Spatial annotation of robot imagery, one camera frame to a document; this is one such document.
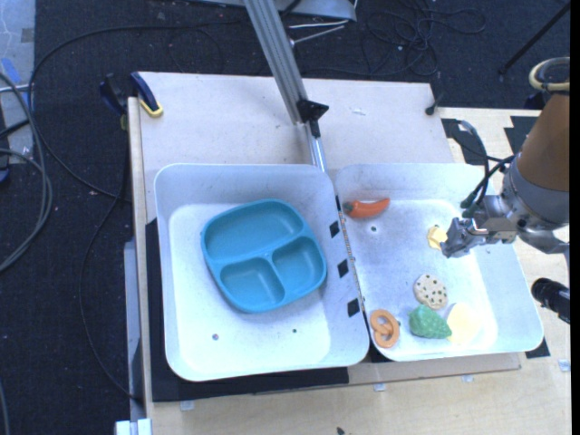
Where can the small yellow block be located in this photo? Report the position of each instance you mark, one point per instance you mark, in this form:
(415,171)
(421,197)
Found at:
(435,236)

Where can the pale flat board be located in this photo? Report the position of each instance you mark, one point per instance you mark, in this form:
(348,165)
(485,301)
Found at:
(235,120)

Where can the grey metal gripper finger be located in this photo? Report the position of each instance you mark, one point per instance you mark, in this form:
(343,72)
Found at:
(455,248)
(460,229)

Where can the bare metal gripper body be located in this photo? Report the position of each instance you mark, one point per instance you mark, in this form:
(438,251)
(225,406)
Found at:
(496,220)

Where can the black cylinder on white bracket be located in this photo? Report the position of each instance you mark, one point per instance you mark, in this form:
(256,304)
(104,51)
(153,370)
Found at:
(550,295)

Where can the orange pretzel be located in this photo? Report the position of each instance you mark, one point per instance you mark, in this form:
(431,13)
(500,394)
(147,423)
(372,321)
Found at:
(385,329)

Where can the blue divided plate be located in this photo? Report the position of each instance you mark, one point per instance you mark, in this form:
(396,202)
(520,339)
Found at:
(254,234)

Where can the orange carrot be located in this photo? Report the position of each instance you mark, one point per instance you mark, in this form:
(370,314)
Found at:
(369,207)

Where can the thin black and white rod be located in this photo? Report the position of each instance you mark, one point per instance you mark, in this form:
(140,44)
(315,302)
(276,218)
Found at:
(351,252)

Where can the white plastic tray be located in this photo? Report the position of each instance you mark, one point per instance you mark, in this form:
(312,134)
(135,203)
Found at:
(254,347)
(399,261)

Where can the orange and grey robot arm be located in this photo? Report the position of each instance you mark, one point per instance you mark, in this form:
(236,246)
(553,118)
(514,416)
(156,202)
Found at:
(546,152)

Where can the beige spotted biscuit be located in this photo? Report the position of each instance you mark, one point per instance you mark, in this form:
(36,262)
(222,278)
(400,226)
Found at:
(430,292)

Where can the pale yellow slice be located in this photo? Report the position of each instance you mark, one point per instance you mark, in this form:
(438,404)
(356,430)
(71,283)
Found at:
(464,322)

